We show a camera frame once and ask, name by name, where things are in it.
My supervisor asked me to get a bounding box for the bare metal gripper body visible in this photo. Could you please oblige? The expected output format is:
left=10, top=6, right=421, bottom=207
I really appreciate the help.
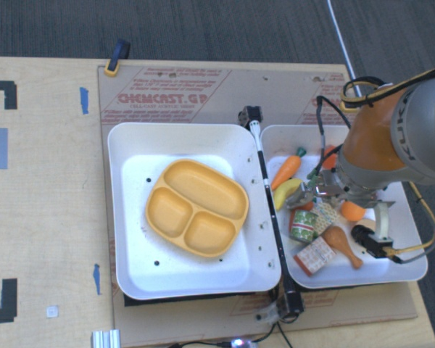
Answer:
left=312, top=170, right=380, bottom=209

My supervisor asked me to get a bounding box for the yellow banana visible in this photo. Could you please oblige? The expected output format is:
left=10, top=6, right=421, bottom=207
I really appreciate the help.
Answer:
left=273, top=178, right=305, bottom=211

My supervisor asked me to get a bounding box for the orange carrot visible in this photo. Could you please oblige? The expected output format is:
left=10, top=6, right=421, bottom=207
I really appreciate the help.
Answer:
left=270, top=146, right=308, bottom=192

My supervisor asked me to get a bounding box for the green and white can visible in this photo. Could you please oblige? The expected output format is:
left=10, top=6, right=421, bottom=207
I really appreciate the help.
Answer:
left=289, top=210, right=319, bottom=244

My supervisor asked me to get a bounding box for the small orange toy food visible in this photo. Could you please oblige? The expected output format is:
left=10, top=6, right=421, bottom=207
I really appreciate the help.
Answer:
left=321, top=145, right=339, bottom=170

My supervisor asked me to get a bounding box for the thin black and white rod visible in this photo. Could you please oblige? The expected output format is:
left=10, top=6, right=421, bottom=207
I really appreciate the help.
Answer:
left=249, top=120, right=295, bottom=294

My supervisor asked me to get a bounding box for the orange round fruit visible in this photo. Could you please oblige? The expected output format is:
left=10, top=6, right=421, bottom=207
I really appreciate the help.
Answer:
left=340, top=200, right=367, bottom=223

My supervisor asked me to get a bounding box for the yellow and green patterned packet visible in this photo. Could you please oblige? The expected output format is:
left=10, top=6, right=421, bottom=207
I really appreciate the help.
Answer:
left=313, top=202, right=340, bottom=236

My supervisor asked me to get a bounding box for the brown chicken drumstick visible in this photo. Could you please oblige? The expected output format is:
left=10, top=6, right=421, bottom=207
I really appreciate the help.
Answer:
left=322, top=225, right=365, bottom=270

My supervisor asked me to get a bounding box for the orange and white carton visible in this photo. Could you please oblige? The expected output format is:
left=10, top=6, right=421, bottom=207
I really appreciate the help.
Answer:
left=293, top=236, right=337, bottom=278

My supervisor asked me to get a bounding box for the white plastic tray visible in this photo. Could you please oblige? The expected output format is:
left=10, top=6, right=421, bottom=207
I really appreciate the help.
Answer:
left=107, top=122, right=283, bottom=301
left=260, top=124, right=429, bottom=290

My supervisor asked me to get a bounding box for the yellow divided plate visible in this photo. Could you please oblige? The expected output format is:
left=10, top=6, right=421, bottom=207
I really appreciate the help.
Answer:
left=145, top=159, right=250, bottom=258

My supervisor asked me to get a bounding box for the brown cardboard board red print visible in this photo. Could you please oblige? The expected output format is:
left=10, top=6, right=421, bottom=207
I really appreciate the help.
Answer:
left=96, top=65, right=418, bottom=347

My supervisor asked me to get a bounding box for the black cylinder on white bracket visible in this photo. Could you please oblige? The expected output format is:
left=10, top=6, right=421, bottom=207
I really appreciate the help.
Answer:
left=350, top=200, right=396, bottom=259

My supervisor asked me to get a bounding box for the black block with thin wires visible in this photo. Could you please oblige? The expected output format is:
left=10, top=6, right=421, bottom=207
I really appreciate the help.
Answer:
left=238, top=105, right=264, bottom=128
left=276, top=289, right=306, bottom=321

